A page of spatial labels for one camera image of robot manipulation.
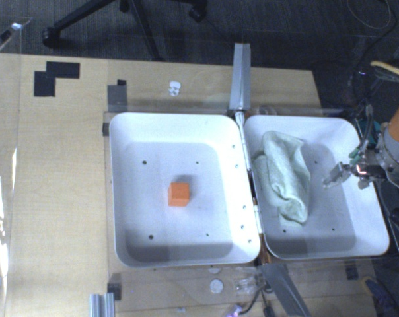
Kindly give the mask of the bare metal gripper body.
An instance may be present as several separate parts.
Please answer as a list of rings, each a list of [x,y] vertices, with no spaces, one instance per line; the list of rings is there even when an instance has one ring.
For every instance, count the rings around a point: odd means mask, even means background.
[[[351,173],[358,177],[359,189],[365,189],[371,182],[387,180],[399,189],[399,162],[387,151],[370,149],[350,153]]]

